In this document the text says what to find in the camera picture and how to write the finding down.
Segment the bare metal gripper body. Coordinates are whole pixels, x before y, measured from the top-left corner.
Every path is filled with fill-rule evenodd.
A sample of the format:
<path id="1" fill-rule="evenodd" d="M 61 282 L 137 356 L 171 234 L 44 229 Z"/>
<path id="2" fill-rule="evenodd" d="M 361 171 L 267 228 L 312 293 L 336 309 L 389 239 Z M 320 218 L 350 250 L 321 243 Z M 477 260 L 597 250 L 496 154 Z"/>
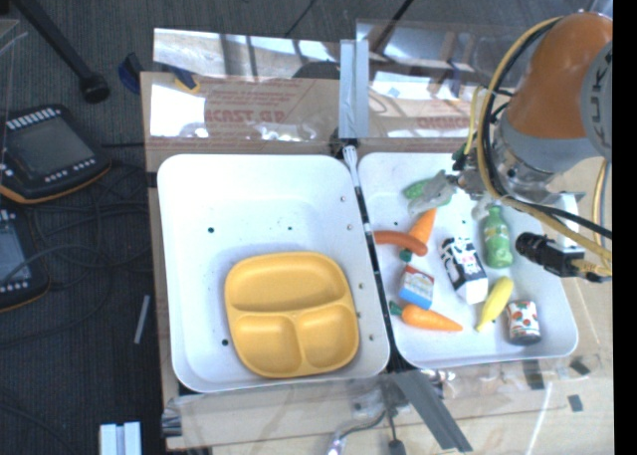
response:
<path id="1" fill-rule="evenodd" d="M 514 198 L 547 198 L 548 186 L 555 174 L 527 166 L 519 160 L 492 164 L 477 156 L 461 156 L 455 160 L 457 185 L 472 198 L 510 196 Z"/>

